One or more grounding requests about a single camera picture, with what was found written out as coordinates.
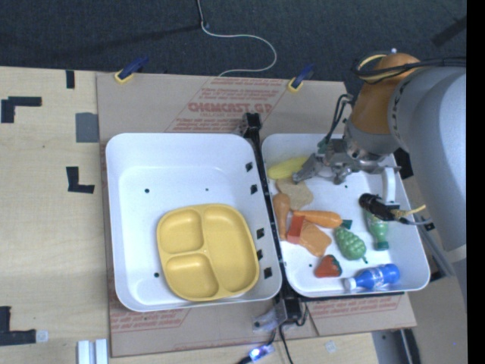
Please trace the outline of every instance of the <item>wooden table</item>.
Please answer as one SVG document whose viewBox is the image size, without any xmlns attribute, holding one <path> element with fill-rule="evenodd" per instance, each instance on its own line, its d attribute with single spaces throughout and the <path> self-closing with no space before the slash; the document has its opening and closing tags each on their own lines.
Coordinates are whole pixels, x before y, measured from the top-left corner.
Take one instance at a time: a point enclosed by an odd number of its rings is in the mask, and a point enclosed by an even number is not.
<svg viewBox="0 0 485 364">
<path fill-rule="evenodd" d="M 77 143 L 75 115 L 97 113 L 95 73 L 0 67 L 0 98 L 41 96 L 0 124 L 0 306 L 10 329 L 46 330 L 48 341 L 0 347 L 0 363 L 76 362 L 79 340 L 109 339 L 99 144 Z M 93 193 L 67 191 L 67 167 Z M 335 351 L 326 343 L 333 342 Z M 370 333 L 291 340 L 294 362 L 375 364 Z M 281 342 L 267 364 L 288 362 Z M 237 346 L 110 359 L 113 363 L 238 362 Z"/>
</svg>

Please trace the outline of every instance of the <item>carrot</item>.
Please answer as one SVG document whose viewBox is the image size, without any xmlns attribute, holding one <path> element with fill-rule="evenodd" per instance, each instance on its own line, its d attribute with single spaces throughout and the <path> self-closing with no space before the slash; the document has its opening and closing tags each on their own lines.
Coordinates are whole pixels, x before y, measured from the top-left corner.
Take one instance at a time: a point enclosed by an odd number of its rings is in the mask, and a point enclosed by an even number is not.
<svg viewBox="0 0 485 364">
<path fill-rule="evenodd" d="M 273 197 L 274 214 L 276 215 L 281 240 L 286 240 L 286 220 L 289 213 L 289 203 L 289 196 L 285 193 L 278 193 Z"/>
<path fill-rule="evenodd" d="M 324 228 L 337 228 L 343 220 L 338 213 L 324 210 L 295 210 L 294 215 L 304 215 L 305 219 Z"/>
</svg>

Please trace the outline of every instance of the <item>yellow bowl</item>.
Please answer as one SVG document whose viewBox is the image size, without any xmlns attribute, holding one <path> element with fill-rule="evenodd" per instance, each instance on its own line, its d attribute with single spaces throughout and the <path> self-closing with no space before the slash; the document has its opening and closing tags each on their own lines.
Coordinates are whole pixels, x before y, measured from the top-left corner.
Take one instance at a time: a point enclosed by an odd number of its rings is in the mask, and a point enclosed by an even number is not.
<svg viewBox="0 0 485 364">
<path fill-rule="evenodd" d="M 231 206 L 204 204 L 170 211 L 158 222 L 157 243 L 168 286 L 186 300 L 231 297 L 258 281 L 251 232 Z"/>
</svg>

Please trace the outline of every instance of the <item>dark gray fabric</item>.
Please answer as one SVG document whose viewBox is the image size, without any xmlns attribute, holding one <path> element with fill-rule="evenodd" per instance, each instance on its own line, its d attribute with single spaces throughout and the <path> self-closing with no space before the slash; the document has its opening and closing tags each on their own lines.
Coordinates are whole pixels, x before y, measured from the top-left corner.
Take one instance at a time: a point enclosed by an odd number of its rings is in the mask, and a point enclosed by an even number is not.
<svg viewBox="0 0 485 364">
<path fill-rule="evenodd" d="M 209 30 L 271 42 L 269 71 L 291 78 L 314 63 L 315 80 L 344 80 L 356 58 L 396 48 L 417 58 L 466 55 L 467 0 L 201 0 Z M 116 71 L 150 58 L 146 72 L 217 75 L 260 68 L 271 50 L 202 32 L 196 0 L 0 0 L 0 65 Z"/>
</svg>

